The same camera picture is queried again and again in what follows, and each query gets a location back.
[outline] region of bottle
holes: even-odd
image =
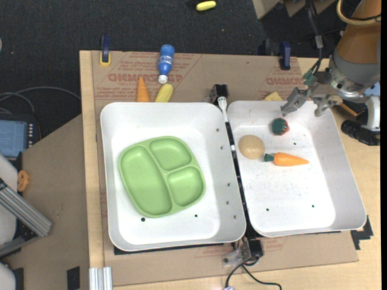
[[[165,84],[168,81],[168,73],[172,69],[172,62],[174,60],[175,48],[172,45],[164,44],[160,50],[160,57],[158,58],[158,71],[160,76],[158,82]]]

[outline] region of orange carrot on cardboard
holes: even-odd
[[[274,161],[277,166],[300,166],[301,164],[308,164],[309,161],[300,157],[289,155],[288,153],[278,152],[274,156],[265,154],[264,161]]]
[[[151,98],[149,97],[149,92],[146,87],[145,81],[142,76],[138,78],[137,86],[137,102],[150,102]]]

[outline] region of green plate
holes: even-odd
[[[183,210],[203,196],[206,182],[185,142],[158,137],[126,148],[119,158],[121,179],[133,204],[148,217]]]

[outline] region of blue screen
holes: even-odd
[[[16,158],[27,148],[27,123],[0,120],[0,152],[6,158]]]

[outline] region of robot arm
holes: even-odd
[[[304,75],[307,89],[295,88],[281,112],[285,116],[296,111],[306,99],[317,104],[315,116],[343,100],[365,103],[367,125],[345,122],[342,131],[368,145],[380,145],[380,100],[364,92],[380,81],[382,0],[362,0],[351,18],[342,14],[342,2],[337,3],[337,14],[348,25],[330,57],[329,68],[318,72],[320,58]]]

